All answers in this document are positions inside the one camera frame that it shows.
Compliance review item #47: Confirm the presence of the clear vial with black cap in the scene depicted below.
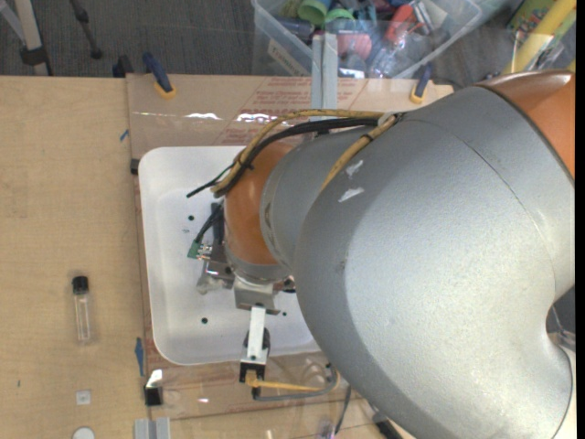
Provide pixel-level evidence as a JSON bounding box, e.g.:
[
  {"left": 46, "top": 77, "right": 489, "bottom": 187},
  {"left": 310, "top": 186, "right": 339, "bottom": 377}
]
[{"left": 70, "top": 275, "right": 93, "bottom": 343}]

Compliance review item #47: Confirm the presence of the brown cardboard board, red print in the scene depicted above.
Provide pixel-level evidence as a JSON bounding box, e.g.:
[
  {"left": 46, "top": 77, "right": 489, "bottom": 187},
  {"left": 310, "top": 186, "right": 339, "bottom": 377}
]
[{"left": 125, "top": 72, "right": 454, "bottom": 421}]

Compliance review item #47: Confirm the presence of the white plastic tray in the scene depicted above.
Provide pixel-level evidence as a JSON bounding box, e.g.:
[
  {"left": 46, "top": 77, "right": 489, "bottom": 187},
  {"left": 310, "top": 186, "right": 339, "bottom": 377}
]
[{"left": 137, "top": 145, "right": 322, "bottom": 367}]

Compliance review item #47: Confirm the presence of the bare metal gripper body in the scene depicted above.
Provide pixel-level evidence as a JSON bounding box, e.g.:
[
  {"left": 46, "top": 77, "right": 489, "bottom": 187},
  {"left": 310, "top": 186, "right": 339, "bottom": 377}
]
[{"left": 196, "top": 242, "right": 282, "bottom": 316}]

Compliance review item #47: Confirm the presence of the clear plastic storage bin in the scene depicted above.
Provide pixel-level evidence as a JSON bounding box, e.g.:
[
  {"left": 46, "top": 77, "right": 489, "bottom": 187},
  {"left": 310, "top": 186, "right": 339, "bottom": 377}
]
[{"left": 250, "top": 0, "right": 484, "bottom": 80}]

